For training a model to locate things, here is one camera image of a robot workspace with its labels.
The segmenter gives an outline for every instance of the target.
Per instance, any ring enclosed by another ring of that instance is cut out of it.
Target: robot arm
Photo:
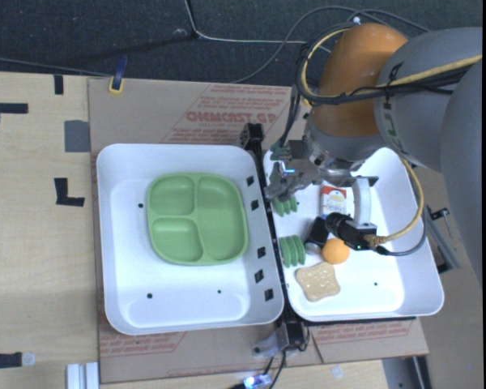
[[[309,59],[337,35],[314,93],[305,79]],[[443,174],[451,211],[482,282],[482,28],[407,40],[380,24],[345,24],[307,47],[296,89],[313,108],[302,140],[283,137],[272,148],[277,161],[266,197],[286,201],[322,182],[351,187],[352,174],[365,160],[381,147],[391,148],[404,162]],[[344,219],[326,221],[335,236],[342,237],[349,225],[360,231],[363,220]]]

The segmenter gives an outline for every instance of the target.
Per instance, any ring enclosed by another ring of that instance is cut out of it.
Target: green plate
[[[241,193],[226,177],[166,174],[151,183],[146,200],[151,244],[170,263],[228,263],[248,246]]]

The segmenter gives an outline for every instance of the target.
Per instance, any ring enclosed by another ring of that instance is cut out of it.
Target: orange ball
[[[349,254],[349,246],[337,237],[328,239],[322,247],[322,257],[333,265],[345,262],[349,258]]]

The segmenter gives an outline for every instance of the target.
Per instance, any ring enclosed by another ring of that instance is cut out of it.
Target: cardboard sheet
[[[238,144],[247,122],[261,122],[267,150],[282,134],[290,88],[126,79],[119,96],[108,79],[88,80],[100,378],[102,383],[173,376],[261,370],[268,359],[253,358],[251,345],[274,325],[124,336],[104,315],[95,161],[113,143]],[[300,138],[300,118],[290,135]],[[308,349],[288,358],[287,367],[428,352],[420,320],[331,324],[311,327]]]

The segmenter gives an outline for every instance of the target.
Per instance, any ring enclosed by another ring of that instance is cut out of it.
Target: wire
[[[196,22],[194,21],[193,11],[191,10],[191,7],[190,7],[190,1],[189,0],[184,0],[184,3],[185,3],[185,9],[187,11],[187,15],[189,16],[189,21],[191,23],[191,27],[192,27],[194,33],[196,33],[198,35],[198,37],[201,38],[201,39],[203,39],[203,40],[206,40],[206,41],[218,41],[218,42],[229,42],[229,43],[279,44],[279,47],[275,50],[275,52],[257,70],[255,70],[254,72],[250,73],[247,76],[244,76],[243,78],[236,79],[236,80],[232,81],[231,83],[242,83],[242,82],[245,82],[245,81],[253,78],[254,76],[260,74],[262,71],[264,71],[274,61],[275,57],[279,54],[279,52],[283,49],[283,47],[286,44],[305,44],[306,42],[304,42],[304,41],[290,41],[289,40],[290,39],[290,36],[296,30],[297,26],[299,26],[299,24],[301,24],[306,18],[308,18],[309,16],[311,16],[311,15],[313,15],[315,13],[318,13],[320,11],[332,11],[332,10],[336,10],[336,11],[349,11],[349,12],[352,13],[352,15],[350,16],[350,18],[355,17],[358,14],[362,14],[363,16],[365,16],[365,17],[367,17],[367,18],[369,18],[371,20],[374,20],[374,21],[376,21],[378,23],[385,24],[380,19],[378,19],[378,18],[376,18],[374,16],[371,16],[369,14],[369,12],[377,12],[377,13],[380,13],[380,14],[383,14],[383,15],[388,15],[388,16],[390,16],[392,18],[395,18],[395,19],[399,19],[399,20],[405,22],[406,24],[409,24],[409,25],[414,26],[416,28],[419,28],[419,29],[422,29],[422,30],[425,30],[425,31],[427,30],[426,28],[423,28],[422,26],[419,26],[417,24],[414,24],[410,20],[403,19],[403,18],[401,18],[401,17],[399,17],[397,15],[393,15],[393,14],[391,14],[389,12],[386,12],[386,11],[376,11],[374,9],[357,10],[357,9],[355,9],[353,7],[348,7],[348,6],[335,6],[335,5],[330,5],[330,6],[320,6],[320,7],[317,7],[315,9],[312,9],[311,11],[308,11],[304,15],[302,15],[293,24],[293,26],[290,28],[290,30],[288,31],[288,33],[286,34],[286,36],[281,41],[256,41],[256,40],[226,39],[226,38],[221,38],[221,37],[208,36],[208,35],[200,32],[198,30],[198,28],[196,27]],[[326,52],[329,52],[329,50],[326,49],[326,48],[324,48],[324,47],[321,47],[321,49],[324,49]]]
[[[272,387],[274,387],[275,383],[277,382],[277,379],[279,378],[279,375],[281,374],[281,371],[284,368],[285,363],[286,363],[286,350],[283,350],[283,360],[281,361],[281,364],[277,369],[277,373],[275,374],[274,380],[272,381],[272,384],[268,387],[268,389],[272,389]]]
[[[68,68],[68,67],[65,67],[65,66],[56,66],[56,65],[46,65],[44,63],[20,61],[18,59],[11,59],[11,58],[0,58],[0,62],[16,63],[18,65],[26,65],[26,66],[34,66],[34,67],[38,67],[38,68],[53,69],[55,71],[74,72],[74,73],[78,73],[78,74],[91,75],[91,76],[110,76],[110,75],[101,74],[101,73],[98,73],[98,72],[85,71],[83,69]]]
[[[424,208],[424,195],[423,195],[423,189],[420,184],[420,180],[416,176],[416,173],[414,173],[414,170],[412,169],[411,165],[406,161],[405,159],[400,157],[400,160],[402,161],[403,165],[405,166],[405,169],[408,172],[408,175],[413,183],[414,190],[416,191],[416,197],[417,197],[417,210],[416,214],[412,218],[412,220],[405,226],[403,229],[399,230],[396,233],[392,233],[391,235],[387,236],[378,236],[378,235],[364,235],[364,239],[369,243],[371,248],[376,248],[381,244],[384,244],[389,241],[393,241],[394,239],[398,239],[399,237],[405,235],[407,232],[409,232],[414,226],[416,226],[417,222],[421,218],[421,214],[423,213],[423,208]]]
[[[306,328],[306,341],[302,347],[299,347],[300,352],[305,352],[308,348],[309,341],[311,340],[311,332],[309,331],[309,327]]]
[[[346,23],[327,29],[307,44],[301,51],[296,72],[296,85],[301,95],[312,105],[339,105],[379,96],[392,96],[395,93],[420,91],[421,88],[425,87],[437,90],[441,86],[457,83],[470,66],[482,59],[482,55],[460,59],[456,62],[450,62],[400,79],[391,80],[387,83],[377,85],[376,87],[357,88],[349,93],[344,92],[333,96],[320,96],[315,94],[309,87],[306,79],[306,72],[310,58],[322,44],[353,26],[356,25]]]
[[[275,359],[275,356],[272,356],[270,358],[270,361],[268,362],[268,365],[266,365],[265,370],[262,372],[263,374],[267,374],[268,373],[268,371],[270,370],[270,368],[272,366],[272,363],[274,362],[274,359]]]
[[[213,36],[208,36],[205,33],[202,33],[198,30],[196,26],[196,22],[193,17],[193,12],[190,7],[190,1],[189,0],[184,0],[185,3],[185,9],[187,11],[187,15],[191,24],[191,27],[194,31],[194,33],[197,35],[199,40],[204,40],[204,41],[218,41],[218,42],[228,42],[228,43],[240,43],[240,44],[275,44],[279,45],[276,51],[254,72],[250,73],[247,76],[244,76],[243,78],[237,79],[232,81],[231,83],[242,83],[245,82],[248,79],[253,78],[254,76],[258,75],[261,73],[263,70],[265,70],[275,59],[275,57],[279,54],[279,52],[283,49],[285,45],[288,44],[295,44],[295,45],[303,45],[306,42],[305,41],[290,41],[290,36],[293,34],[293,32],[296,30],[296,28],[301,24],[306,18],[309,16],[321,12],[321,11],[346,11],[351,13],[349,16],[349,19],[354,18],[357,15],[362,15],[368,19],[371,19],[375,22],[381,23],[381,24],[386,24],[385,22],[381,21],[379,18],[371,15],[370,13],[376,13],[380,15],[385,15],[389,16],[393,19],[397,19],[399,21],[404,22],[405,24],[408,24],[412,27],[418,28],[419,30],[422,30],[424,32],[428,31],[427,28],[424,28],[418,24],[413,23],[410,20],[404,19],[400,16],[394,15],[392,13],[389,13],[387,11],[381,11],[377,9],[364,9],[364,10],[357,10],[356,8],[353,7],[348,7],[348,6],[336,6],[336,5],[329,5],[329,6],[320,6],[315,9],[312,9],[311,11],[308,11],[304,15],[302,15],[290,28],[288,33],[286,34],[285,38],[282,40],[240,40],[240,39],[227,39],[227,38],[221,38],[221,37],[213,37]],[[325,50],[326,52],[330,52],[327,48],[321,46],[320,49]],[[58,65],[48,65],[44,63],[39,63],[39,62],[29,62],[29,61],[22,61],[19,59],[13,59],[13,58],[1,58],[0,57],[0,62],[4,63],[12,63],[12,64],[17,64],[17,65],[25,65],[25,66],[34,66],[37,68],[44,68],[44,69],[50,69],[50,70],[55,70],[55,71],[66,71],[66,72],[72,72],[76,74],[81,74],[81,75],[90,75],[90,76],[111,76],[109,74],[103,74],[100,72],[94,72],[94,71],[86,71],[83,69],[77,69],[77,68],[70,68],[66,66],[58,66]]]
[[[290,98],[290,109],[288,110],[288,117],[286,121],[286,126],[284,127],[284,133],[281,135],[277,142],[277,147],[282,147],[286,143],[286,138],[293,127],[293,123],[297,118],[299,113],[299,105],[301,103],[301,94],[296,90],[296,87],[292,87],[292,94]]]
[[[391,250],[386,249],[384,246],[379,245],[374,250],[381,255],[387,255],[387,256],[407,256],[410,254],[414,254],[414,252],[416,252],[421,246],[423,246],[425,239],[427,238],[427,222],[425,218],[423,218],[422,221],[423,221],[423,232],[421,233],[420,240],[411,249],[393,252]]]
[[[413,28],[419,29],[422,32],[430,32],[430,29],[426,28],[425,26],[421,26],[420,24],[416,24],[416,23],[414,23],[414,22],[412,22],[410,20],[404,19],[403,17],[400,17],[400,16],[395,15],[393,13],[390,13],[388,11],[378,10],[378,9],[363,9],[363,10],[358,10],[355,13],[353,13],[352,15],[350,15],[347,18],[347,21],[350,22],[356,16],[365,15],[365,17],[368,17],[371,20],[374,20],[374,21],[376,21],[376,22],[378,22],[380,24],[384,24],[386,26],[389,26],[389,24],[387,24],[386,22],[382,22],[377,17],[369,15],[369,13],[377,13],[379,15],[384,15],[384,16],[387,16],[387,17],[391,17],[392,19],[399,20],[400,22],[403,22],[405,24],[408,24],[409,26],[412,26]]]

